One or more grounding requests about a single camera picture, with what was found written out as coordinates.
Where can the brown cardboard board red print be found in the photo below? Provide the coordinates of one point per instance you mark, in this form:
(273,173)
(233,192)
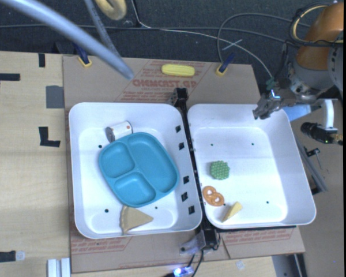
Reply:
(98,82)

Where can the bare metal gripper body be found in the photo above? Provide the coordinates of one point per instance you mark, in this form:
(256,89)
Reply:
(289,97)

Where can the black cylinder on white bracket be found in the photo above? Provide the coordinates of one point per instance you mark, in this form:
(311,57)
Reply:
(320,131)

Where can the tan pie slice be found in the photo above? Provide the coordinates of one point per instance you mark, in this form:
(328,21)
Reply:
(134,218)

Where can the small white can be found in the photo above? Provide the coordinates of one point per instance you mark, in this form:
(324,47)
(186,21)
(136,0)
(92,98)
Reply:
(121,128)

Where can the yellow cheese wedge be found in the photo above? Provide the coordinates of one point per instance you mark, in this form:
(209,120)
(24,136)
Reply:
(233,211)

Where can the green grapes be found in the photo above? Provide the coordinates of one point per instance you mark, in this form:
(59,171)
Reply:
(219,170)

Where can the orange pretzel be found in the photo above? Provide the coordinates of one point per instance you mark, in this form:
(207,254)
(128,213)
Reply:
(213,196)

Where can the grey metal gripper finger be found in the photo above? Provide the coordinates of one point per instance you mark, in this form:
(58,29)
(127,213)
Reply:
(269,111)
(259,108)

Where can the yellow corn cob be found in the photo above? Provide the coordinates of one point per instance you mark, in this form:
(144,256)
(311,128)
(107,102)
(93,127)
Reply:
(178,70)

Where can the blue divided plate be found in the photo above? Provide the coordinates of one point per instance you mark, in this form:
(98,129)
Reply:
(138,169)

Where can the white plastic tray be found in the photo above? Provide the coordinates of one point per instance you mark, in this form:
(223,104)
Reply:
(262,169)
(89,183)

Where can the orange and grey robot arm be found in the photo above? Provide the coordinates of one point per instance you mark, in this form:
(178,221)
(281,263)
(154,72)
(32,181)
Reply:
(323,36)

